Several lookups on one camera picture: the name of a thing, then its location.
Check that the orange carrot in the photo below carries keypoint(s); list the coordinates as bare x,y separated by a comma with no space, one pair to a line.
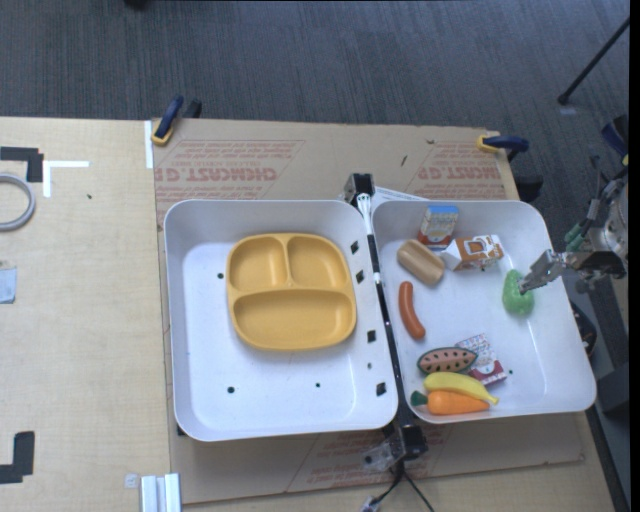
455,404

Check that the white plastic tray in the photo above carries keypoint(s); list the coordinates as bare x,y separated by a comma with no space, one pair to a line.
480,310
280,390

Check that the white paper slip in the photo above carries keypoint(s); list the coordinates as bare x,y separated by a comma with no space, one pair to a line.
395,194

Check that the brown cardboard board red print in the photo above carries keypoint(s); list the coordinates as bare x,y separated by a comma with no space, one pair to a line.
300,155

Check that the orange sausage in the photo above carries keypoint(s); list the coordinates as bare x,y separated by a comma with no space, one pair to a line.
410,310

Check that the red and white packet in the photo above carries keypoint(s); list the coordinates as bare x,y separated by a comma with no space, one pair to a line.
487,362

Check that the yellow banana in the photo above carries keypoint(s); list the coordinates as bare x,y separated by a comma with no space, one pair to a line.
457,384

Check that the tan hot dog bun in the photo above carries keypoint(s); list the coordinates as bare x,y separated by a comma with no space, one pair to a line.
420,261

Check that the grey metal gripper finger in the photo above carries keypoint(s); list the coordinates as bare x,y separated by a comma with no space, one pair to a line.
542,280
547,260

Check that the thin black and white rod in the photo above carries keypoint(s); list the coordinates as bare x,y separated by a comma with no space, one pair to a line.
384,295

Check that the orange and white carton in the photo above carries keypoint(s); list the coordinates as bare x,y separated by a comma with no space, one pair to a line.
475,252

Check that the blue and orange carton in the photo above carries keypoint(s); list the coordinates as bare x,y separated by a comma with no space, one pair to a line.
438,227

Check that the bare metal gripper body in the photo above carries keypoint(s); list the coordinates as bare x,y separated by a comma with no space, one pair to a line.
600,262

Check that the yellow divided plate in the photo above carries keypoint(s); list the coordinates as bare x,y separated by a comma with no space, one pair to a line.
292,315

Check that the green toy lettuce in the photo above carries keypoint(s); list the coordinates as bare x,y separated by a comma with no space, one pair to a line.
515,302

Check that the watermelon slice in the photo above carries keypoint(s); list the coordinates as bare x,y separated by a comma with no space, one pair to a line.
445,361

